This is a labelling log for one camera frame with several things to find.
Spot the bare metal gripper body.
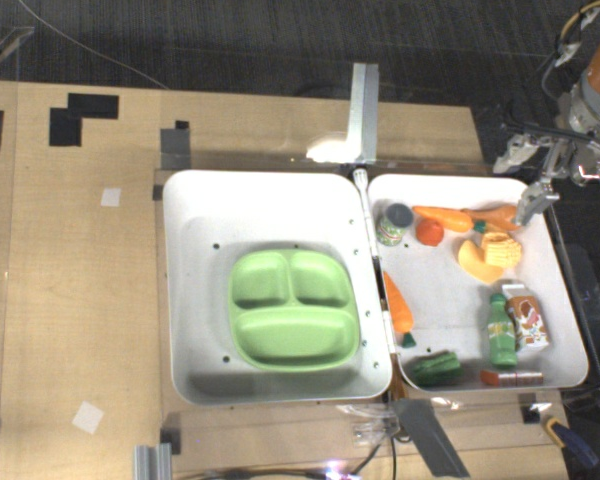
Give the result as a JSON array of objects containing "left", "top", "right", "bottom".
[{"left": 541, "top": 95, "right": 600, "bottom": 188}]

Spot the orange sweet potato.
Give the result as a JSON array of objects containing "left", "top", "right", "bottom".
[{"left": 461, "top": 204, "right": 524, "bottom": 232}]

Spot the yellow corn cob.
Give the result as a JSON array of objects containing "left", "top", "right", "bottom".
[{"left": 480, "top": 230, "right": 523, "bottom": 270}]

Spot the yellow orange wedge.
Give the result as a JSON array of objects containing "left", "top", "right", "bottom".
[{"left": 457, "top": 239, "right": 506, "bottom": 285}]

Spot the orange carrot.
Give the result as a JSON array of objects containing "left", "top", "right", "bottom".
[
  {"left": 382, "top": 269, "right": 418, "bottom": 349},
  {"left": 411, "top": 205, "right": 488, "bottom": 235}
]

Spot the red tomato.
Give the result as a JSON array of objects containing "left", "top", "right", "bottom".
[{"left": 415, "top": 217, "right": 445, "bottom": 247}]

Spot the white plastic tray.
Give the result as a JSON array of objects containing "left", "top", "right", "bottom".
[
  {"left": 161, "top": 169, "right": 394, "bottom": 406},
  {"left": 367, "top": 173, "right": 591, "bottom": 394}
]

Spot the green plastic bottle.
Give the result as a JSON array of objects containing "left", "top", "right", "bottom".
[{"left": 486, "top": 292, "right": 519, "bottom": 369}]

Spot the green can with grey lid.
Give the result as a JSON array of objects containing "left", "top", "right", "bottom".
[{"left": 375, "top": 202, "right": 415, "bottom": 248}]

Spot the orange brown bar packet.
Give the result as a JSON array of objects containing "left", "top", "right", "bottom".
[{"left": 479, "top": 369, "right": 545, "bottom": 389}]

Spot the green leafy vegetable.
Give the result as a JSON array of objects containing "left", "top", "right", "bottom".
[{"left": 410, "top": 350, "right": 465, "bottom": 389}]

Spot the green divided plate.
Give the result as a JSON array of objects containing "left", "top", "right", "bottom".
[{"left": 227, "top": 248, "right": 362, "bottom": 373}]

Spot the pale wood board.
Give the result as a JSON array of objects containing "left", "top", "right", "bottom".
[{"left": 0, "top": 80, "right": 572, "bottom": 480}]

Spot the black cylinder on white bracket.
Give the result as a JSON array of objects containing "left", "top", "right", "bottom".
[{"left": 493, "top": 120, "right": 547, "bottom": 175}]

